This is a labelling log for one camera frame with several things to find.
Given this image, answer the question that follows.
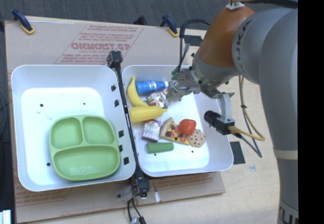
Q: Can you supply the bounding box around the pizza slice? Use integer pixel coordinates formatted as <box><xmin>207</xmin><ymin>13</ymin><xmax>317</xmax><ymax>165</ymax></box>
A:
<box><xmin>158</xmin><ymin>117</ymin><xmax>191</xmax><ymax>146</ymax></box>

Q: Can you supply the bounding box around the blue bottle white cap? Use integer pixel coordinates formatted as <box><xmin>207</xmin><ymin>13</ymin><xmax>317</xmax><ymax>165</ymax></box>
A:
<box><xmin>135</xmin><ymin>80</ymin><xmax>170</xmax><ymax>97</ymax></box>

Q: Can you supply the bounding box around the brown chocolate chip biscuit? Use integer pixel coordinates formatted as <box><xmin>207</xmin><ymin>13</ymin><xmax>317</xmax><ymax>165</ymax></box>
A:
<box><xmin>186</xmin><ymin>128</ymin><xmax>207</xmax><ymax>149</ymax></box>

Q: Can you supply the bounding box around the yellow banana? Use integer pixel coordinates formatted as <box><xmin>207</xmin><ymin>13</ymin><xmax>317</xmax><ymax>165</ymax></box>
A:
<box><xmin>127</xmin><ymin>76</ymin><xmax>150</xmax><ymax>108</ymax></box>

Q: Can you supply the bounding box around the green cylinder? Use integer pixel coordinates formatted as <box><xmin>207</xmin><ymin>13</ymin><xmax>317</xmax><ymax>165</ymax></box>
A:
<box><xmin>146</xmin><ymin>142</ymin><xmax>175</xmax><ymax>155</ymax></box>

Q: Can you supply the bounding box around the black block with thin wires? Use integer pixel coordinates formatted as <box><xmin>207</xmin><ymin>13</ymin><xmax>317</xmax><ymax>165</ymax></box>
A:
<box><xmin>130</xmin><ymin>176</ymin><xmax>150</xmax><ymax>198</ymax></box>
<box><xmin>106</xmin><ymin>50</ymin><xmax>124</xmax><ymax>68</ymax></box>

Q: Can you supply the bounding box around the thin black and white rod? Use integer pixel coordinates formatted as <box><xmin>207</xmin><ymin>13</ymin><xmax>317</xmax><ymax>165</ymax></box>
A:
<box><xmin>114</xmin><ymin>65</ymin><xmax>144</xmax><ymax>181</ymax></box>

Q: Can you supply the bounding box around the red and white can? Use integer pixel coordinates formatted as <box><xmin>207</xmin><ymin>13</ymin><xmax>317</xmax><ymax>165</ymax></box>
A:
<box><xmin>146</xmin><ymin>91</ymin><xmax>168</xmax><ymax>109</ymax></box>

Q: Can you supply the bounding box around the red tomato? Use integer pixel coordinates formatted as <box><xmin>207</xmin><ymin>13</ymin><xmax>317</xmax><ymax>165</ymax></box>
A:
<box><xmin>178</xmin><ymin>118</ymin><xmax>197</xmax><ymax>136</ymax></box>

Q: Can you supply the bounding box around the green divided plate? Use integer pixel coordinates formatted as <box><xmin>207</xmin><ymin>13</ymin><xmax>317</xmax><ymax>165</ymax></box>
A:
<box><xmin>48</xmin><ymin>114</ymin><xmax>122</xmax><ymax>182</ymax></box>

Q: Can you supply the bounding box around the brown cardboard board red print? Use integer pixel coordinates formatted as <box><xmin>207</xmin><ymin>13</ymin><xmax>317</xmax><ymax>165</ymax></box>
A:
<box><xmin>4</xmin><ymin>15</ymin><xmax>226</xmax><ymax>223</ymax></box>

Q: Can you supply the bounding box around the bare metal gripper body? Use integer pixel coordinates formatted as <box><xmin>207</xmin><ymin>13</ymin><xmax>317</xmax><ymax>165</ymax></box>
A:
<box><xmin>173</xmin><ymin>66</ymin><xmax>220</xmax><ymax>99</ymax></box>

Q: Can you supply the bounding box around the yellow mustard bottle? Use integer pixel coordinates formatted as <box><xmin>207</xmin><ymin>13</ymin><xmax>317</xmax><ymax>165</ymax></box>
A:
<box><xmin>129</xmin><ymin>105</ymin><xmax>168</xmax><ymax>123</ymax></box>

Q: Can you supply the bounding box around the black cylinder on white bracket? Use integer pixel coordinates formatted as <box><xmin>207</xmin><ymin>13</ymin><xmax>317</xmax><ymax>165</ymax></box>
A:
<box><xmin>204</xmin><ymin>92</ymin><xmax>236</xmax><ymax>136</ymax></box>

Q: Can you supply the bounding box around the pink and white carton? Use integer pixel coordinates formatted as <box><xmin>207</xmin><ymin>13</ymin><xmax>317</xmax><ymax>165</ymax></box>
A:
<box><xmin>141</xmin><ymin>118</ymin><xmax>162</xmax><ymax>143</ymax></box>

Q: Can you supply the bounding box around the white plastic tray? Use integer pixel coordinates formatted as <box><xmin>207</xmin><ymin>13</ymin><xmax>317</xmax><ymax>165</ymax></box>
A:
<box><xmin>10</xmin><ymin>64</ymin><xmax>137</xmax><ymax>193</ymax></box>
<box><xmin>121</xmin><ymin>64</ymin><xmax>234</xmax><ymax>178</ymax></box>

